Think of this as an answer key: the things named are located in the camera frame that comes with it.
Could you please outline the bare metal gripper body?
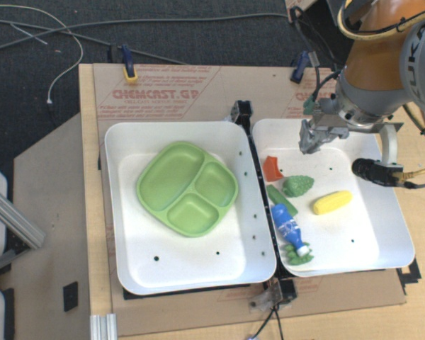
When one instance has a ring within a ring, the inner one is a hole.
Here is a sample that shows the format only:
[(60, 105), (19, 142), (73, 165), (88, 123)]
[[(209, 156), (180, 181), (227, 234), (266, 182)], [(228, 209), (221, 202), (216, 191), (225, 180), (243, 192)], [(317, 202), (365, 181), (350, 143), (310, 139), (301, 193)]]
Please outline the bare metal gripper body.
[(310, 121), (313, 140), (345, 139), (350, 132), (369, 132), (380, 122), (380, 114), (363, 101), (345, 96), (321, 98), (314, 105)]

